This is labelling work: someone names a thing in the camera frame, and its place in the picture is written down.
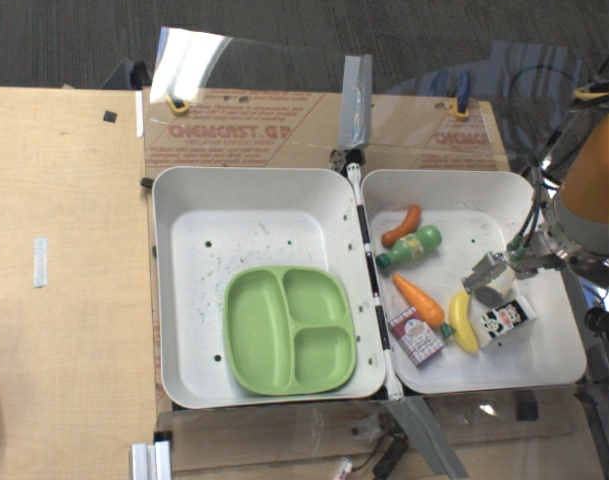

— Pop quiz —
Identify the white plastic tray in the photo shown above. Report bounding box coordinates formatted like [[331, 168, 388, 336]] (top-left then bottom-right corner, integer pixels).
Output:
[[359, 168, 589, 396], [151, 165, 388, 411]]

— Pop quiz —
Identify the brown cardboard board, red print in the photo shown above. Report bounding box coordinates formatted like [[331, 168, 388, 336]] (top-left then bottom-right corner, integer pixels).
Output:
[[142, 86, 608, 475]]

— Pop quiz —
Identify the red and white carton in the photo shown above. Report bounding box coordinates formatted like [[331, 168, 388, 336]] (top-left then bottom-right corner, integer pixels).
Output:
[[386, 306, 446, 368]]

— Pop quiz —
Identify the thin black and white rod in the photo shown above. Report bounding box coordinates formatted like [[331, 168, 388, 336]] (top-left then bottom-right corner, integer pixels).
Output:
[[344, 162, 405, 402]]

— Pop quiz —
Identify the orange carrot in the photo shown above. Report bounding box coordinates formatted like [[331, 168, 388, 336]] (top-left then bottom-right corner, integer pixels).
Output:
[[391, 272, 457, 341]]

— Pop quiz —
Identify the green bottle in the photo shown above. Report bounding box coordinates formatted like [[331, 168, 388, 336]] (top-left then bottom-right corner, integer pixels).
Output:
[[375, 224, 444, 271]]

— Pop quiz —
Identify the orange sausage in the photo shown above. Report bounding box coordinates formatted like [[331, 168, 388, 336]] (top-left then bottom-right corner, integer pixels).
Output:
[[380, 204, 423, 250]]

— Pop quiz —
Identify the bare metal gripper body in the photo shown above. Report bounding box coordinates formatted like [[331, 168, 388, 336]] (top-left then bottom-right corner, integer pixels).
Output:
[[503, 216, 609, 281]]

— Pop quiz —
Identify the black block with thin wires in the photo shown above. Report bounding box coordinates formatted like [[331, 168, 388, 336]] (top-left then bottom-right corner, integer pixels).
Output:
[[372, 433, 411, 480]]

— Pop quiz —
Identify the white carton with black print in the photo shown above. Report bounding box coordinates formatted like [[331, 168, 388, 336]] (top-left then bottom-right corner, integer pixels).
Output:
[[475, 295, 538, 351]]

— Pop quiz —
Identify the green divided plate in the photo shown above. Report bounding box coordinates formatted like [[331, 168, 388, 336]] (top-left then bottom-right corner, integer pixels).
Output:
[[223, 265, 359, 398]]

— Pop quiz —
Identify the yellow banana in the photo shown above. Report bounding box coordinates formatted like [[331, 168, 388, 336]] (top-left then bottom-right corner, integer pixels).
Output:
[[447, 289, 481, 355]]

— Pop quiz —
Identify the black cylinder on white bracket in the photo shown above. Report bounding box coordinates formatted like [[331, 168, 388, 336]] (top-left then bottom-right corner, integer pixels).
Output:
[[583, 305, 609, 342]]

